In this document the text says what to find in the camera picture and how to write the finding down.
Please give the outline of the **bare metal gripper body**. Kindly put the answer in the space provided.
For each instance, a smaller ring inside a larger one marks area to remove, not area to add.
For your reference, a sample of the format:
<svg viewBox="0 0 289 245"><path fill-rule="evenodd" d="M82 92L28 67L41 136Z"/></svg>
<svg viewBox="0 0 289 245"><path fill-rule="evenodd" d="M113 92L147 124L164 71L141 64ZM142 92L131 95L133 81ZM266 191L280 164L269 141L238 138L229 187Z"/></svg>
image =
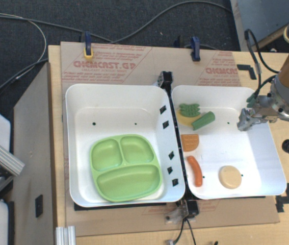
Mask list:
<svg viewBox="0 0 289 245"><path fill-rule="evenodd" d="M280 97L258 96L250 114L254 118L276 122L278 119L289 122L289 104Z"/></svg>

